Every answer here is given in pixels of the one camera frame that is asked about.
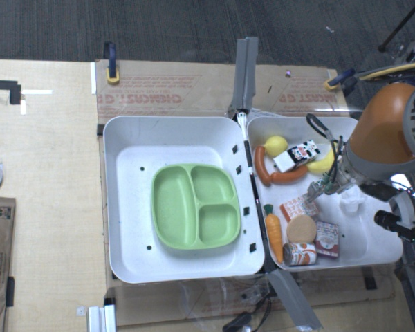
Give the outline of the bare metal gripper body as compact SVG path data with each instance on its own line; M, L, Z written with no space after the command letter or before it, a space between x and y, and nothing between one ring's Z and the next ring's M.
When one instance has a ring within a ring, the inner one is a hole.
M362 181L362 174L349 170L338 170L336 176L326 172L320 181L321 194L340 194Z

